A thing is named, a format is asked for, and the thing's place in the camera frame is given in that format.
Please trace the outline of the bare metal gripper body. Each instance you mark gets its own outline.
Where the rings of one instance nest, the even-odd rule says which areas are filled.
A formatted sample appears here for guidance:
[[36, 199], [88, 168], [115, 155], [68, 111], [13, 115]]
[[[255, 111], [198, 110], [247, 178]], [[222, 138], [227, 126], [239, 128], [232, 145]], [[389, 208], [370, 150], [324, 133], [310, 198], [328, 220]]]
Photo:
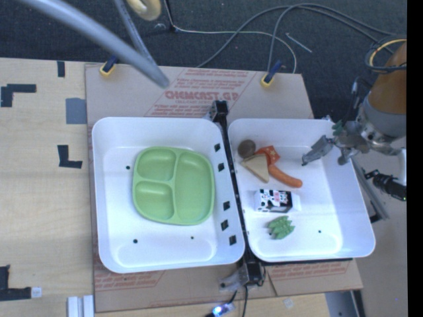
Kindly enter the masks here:
[[369, 122], [339, 121], [332, 126], [334, 145], [343, 155], [368, 153], [371, 150], [383, 155], [399, 155], [402, 147], [394, 147], [393, 137], [382, 134]]

